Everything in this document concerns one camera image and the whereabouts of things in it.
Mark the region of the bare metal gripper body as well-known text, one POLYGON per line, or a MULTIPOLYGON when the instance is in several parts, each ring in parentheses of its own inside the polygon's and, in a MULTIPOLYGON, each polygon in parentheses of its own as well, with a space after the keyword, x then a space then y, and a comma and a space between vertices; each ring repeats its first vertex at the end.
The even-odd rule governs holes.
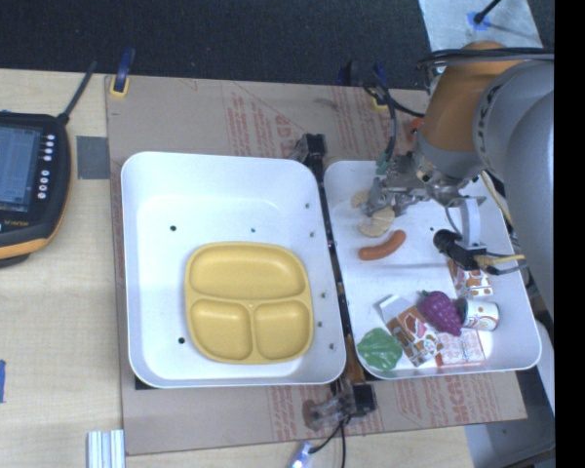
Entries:
POLYGON ((433 200, 445 208, 458 207, 466 200, 461 190, 478 174, 479 158, 473 154, 440 152, 431 157, 408 152, 378 159, 378 177, 389 208, 396 195, 411 196, 411 205, 433 200))

